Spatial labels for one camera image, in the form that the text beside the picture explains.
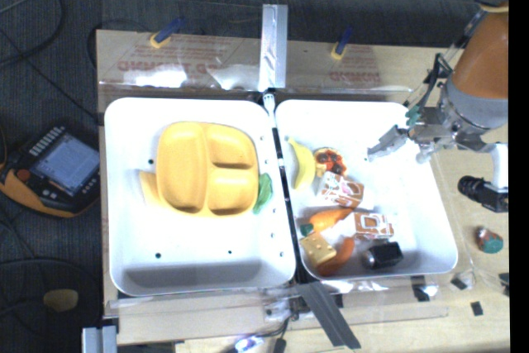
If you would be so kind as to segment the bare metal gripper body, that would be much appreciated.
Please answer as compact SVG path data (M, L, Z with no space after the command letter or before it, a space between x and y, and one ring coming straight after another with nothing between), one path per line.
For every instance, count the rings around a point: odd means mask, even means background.
M489 153L494 143L481 136L488 129L476 126L449 107L413 107L407 112L408 136L420 146L422 153L458 148Z

